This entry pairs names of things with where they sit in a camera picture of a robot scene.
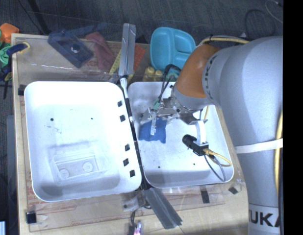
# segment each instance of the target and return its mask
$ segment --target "blue cloth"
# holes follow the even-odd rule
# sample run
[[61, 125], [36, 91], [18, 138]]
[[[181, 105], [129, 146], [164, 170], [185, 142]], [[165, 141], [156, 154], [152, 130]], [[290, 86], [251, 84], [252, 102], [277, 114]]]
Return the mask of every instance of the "blue cloth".
[[143, 124], [140, 128], [138, 140], [156, 141], [166, 143], [167, 120], [157, 117], [152, 121]]

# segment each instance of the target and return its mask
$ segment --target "plastic tray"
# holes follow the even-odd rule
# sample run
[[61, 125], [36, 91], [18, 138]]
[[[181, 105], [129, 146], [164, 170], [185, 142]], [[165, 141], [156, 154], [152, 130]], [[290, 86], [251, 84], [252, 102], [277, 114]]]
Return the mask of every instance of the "plastic tray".
[[157, 28], [151, 36], [151, 64], [161, 71], [168, 64], [181, 69], [195, 47], [195, 41], [190, 34], [169, 27]]
[[[137, 135], [140, 128], [139, 117], [148, 107], [152, 107], [153, 101], [160, 94], [161, 84], [162, 82], [136, 82], [128, 89]], [[171, 88], [168, 86], [163, 97], [168, 98], [170, 95]], [[209, 148], [231, 160], [214, 106], [210, 106], [207, 119], [205, 130]], [[166, 126], [165, 144], [160, 141], [138, 141], [145, 177], [152, 186], [172, 188], [222, 183], [209, 168], [205, 158], [197, 156], [183, 144], [182, 138], [185, 134], [196, 137], [196, 127], [174, 119]], [[222, 177], [220, 168], [213, 162], [210, 164]], [[231, 180], [234, 174], [233, 166], [224, 167], [224, 171], [226, 181]]]
[[108, 82], [33, 82], [25, 89], [32, 185], [47, 202], [141, 184], [121, 89]]

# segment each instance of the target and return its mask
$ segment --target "orange toy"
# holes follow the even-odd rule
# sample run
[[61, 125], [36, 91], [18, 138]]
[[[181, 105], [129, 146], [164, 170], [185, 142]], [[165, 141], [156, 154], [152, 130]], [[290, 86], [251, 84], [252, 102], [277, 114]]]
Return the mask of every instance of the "orange toy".
[[1, 25], [0, 30], [1, 30], [1, 36], [0, 36], [1, 43], [10, 43], [11, 34], [20, 32], [20, 30], [18, 28], [16, 28], [15, 26], [13, 26], [9, 23], [4, 23], [3, 25]]

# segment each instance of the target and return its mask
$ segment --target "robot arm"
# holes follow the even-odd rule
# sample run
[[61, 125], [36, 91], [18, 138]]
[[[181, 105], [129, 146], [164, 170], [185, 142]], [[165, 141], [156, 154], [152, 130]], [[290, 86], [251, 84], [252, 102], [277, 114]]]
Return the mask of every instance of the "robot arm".
[[275, 187], [275, 141], [282, 112], [282, 37], [218, 50], [202, 45], [190, 55], [173, 88], [185, 109], [214, 104], [246, 180], [249, 235], [280, 234]]

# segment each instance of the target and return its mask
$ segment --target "red cloth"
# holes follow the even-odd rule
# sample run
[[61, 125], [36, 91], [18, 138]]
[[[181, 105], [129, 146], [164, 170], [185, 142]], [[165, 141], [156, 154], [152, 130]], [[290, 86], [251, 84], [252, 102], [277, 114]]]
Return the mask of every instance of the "red cloth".
[[103, 72], [110, 72], [115, 57], [113, 52], [109, 49], [105, 38], [99, 32], [88, 34], [85, 38], [95, 43], [98, 68]]

